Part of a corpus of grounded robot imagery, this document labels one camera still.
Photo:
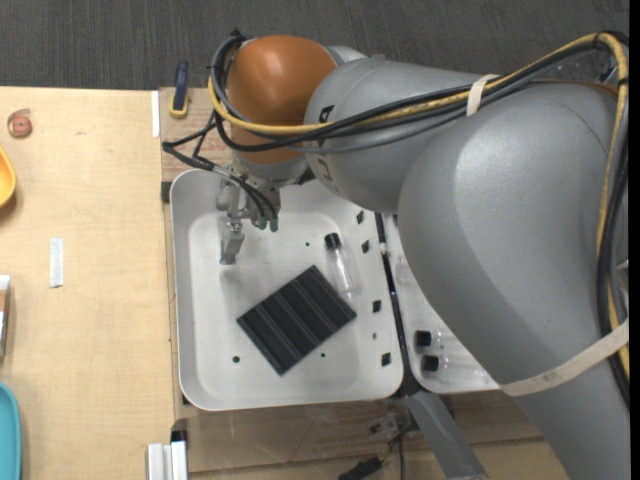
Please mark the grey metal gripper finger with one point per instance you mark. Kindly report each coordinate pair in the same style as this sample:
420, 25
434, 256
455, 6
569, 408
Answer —
231, 248

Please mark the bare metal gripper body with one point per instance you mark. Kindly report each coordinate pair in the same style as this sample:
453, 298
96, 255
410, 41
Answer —
260, 188

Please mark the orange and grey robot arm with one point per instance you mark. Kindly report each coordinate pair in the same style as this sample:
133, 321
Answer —
490, 208

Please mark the white plastic tray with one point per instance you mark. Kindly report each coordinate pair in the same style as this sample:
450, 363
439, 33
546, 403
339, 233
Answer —
425, 308
250, 318

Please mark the black ribbed rectangular pad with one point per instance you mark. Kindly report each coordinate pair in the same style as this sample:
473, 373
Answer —
296, 320

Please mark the clear plastic bottle black cap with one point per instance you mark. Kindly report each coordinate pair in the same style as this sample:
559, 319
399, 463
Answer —
344, 270
430, 363
423, 338

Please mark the yellow plate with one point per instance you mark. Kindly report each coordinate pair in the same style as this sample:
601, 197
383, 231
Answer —
5, 178

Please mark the brown round biscuit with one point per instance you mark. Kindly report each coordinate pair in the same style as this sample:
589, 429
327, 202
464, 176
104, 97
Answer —
20, 123

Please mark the blue plate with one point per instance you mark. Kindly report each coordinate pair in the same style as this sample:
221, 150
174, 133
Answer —
8, 433

